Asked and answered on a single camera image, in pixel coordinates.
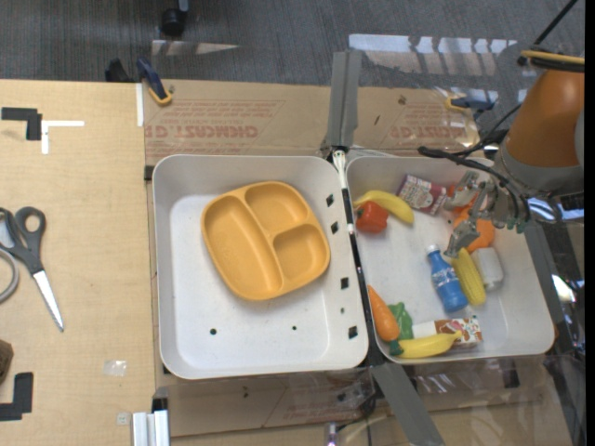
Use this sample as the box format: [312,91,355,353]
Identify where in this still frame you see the red bell pepper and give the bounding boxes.
[354,201,390,235]

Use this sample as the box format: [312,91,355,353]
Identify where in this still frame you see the yellow corn cob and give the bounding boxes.
[450,246,488,308]

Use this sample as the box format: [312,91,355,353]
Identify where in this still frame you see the black office chair base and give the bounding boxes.
[159,0,280,38]

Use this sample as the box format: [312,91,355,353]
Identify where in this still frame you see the yellow banana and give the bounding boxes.
[389,329,464,361]
[352,189,416,226]

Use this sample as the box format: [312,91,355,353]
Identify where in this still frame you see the orange divided plate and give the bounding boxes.
[200,180,332,302]

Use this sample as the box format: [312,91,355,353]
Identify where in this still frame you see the orange fruit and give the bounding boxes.
[452,205,496,255]

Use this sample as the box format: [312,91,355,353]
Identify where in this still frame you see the blue bottle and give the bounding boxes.
[426,243,469,314]

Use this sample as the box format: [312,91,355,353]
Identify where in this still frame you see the pink and white carton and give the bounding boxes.
[395,174,449,216]

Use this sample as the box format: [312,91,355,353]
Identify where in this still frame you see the green lettuce leaf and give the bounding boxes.
[387,301,416,342]

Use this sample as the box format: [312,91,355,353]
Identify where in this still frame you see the white and brown carton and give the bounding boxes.
[410,315,484,349]

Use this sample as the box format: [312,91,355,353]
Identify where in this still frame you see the white can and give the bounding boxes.
[469,246,505,292]

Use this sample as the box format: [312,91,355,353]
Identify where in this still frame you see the white plastic tray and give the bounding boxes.
[152,153,370,381]
[345,155,556,366]

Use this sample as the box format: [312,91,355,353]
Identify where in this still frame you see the orange carrot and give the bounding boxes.
[366,283,403,344]

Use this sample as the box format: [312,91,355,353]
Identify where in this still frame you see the brown cardboard board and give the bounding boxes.
[141,79,559,439]

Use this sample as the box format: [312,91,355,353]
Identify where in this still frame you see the grey handled scissors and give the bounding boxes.
[0,205,65,334]

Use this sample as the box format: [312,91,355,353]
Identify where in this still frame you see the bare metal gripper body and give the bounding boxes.
[478,177,562,232]

